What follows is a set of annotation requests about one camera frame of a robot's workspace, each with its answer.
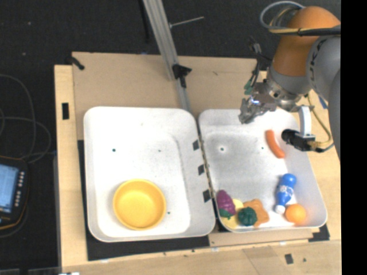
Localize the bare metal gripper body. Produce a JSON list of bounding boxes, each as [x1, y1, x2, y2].
[[248, 80, 302, 113]]

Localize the orange sausage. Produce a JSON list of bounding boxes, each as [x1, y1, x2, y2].
[[264, 129, 286, 159]]

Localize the white plastic tray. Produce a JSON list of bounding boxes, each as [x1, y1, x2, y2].
[[83, 105, 217, 243], [197, 108, 329, 234]]

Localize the blue and white bottle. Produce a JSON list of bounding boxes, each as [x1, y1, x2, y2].
[[274, 172, 298, 215]]

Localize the purple grapes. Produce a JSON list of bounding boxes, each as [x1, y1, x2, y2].
[[216, 189, 237, 221]]

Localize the orange biscuit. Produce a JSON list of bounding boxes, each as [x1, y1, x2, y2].
[[243, 198, 271, 228]]

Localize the green broccoli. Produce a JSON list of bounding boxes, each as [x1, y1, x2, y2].
[[237, 206, 258, 227]]

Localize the orange fruit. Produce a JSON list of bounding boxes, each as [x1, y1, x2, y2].
[[284, 203, 307, 226]]

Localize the yellow lemon slice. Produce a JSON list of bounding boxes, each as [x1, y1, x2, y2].
[[221, 198, 245, 230]]

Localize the pale wooden board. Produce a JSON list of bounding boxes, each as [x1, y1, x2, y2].
[[54, 51, 342, 275]]

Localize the yellow bowl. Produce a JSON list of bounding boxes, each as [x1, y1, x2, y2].
[[112, 178, 167, 231]]

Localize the black cylinder on white bracket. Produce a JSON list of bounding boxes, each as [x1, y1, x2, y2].
[[281, 105, 317, 152]]

